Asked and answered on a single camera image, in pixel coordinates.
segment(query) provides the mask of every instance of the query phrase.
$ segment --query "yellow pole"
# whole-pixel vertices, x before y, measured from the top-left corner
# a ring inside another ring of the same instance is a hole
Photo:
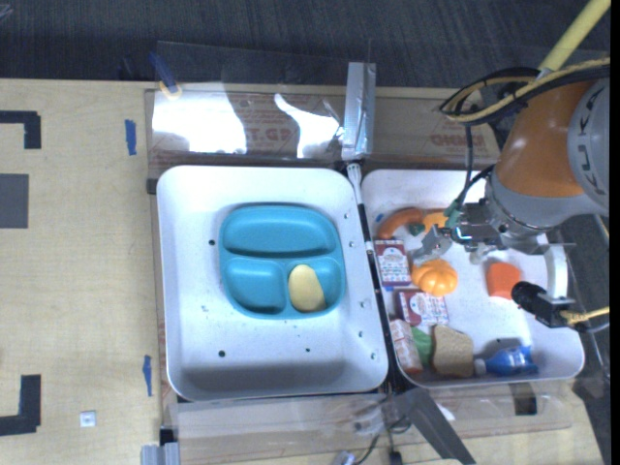
[[[610,6],[611,0],[590,0],[545,57],[539,69],[560,69]]]

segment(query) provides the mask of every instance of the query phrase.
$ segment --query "orange block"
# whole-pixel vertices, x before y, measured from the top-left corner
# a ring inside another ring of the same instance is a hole
[[[492,263],[486,271],[489,295],[512,299],[512,288],[521,280],[521,271],[510,263]]]

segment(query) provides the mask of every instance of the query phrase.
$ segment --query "wooden table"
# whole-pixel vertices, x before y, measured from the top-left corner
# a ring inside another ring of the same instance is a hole
[[[0,124],[0,173],[28,174],[29,181],[27,229],[0,229],[0,416],[18,414],[20,376],[42,381],[41,424],[36,433],[0,437],[2,464],[139,464],[141,447],[158,442],[144,104],[144,91],[155,86],[0,80],[1,110],[32,110],[42,119],[41,149],[24,149],[23,126]],[[126,121],[135,123],[136,154]],[[602,463],[582,402],[573,395],[569,403],[569,428],[468,438],[465,445],[479,463]],[[80,426],[80,414],[90,411],[96,425]],[[438,459],[427,444],[401,451],[406,463]],[[375,452],[366,463],[386,460]]]

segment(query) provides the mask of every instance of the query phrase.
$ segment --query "black square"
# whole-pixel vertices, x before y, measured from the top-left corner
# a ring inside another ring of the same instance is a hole
[[[28,229],[28,174],[0,174],[0,229]]]

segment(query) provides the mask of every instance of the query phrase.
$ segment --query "small white square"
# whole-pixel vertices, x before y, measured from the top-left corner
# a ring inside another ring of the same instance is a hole
[[[79,414],[80,427],[94,427],[95,425],[97,425],[97,412],[90,410]]]

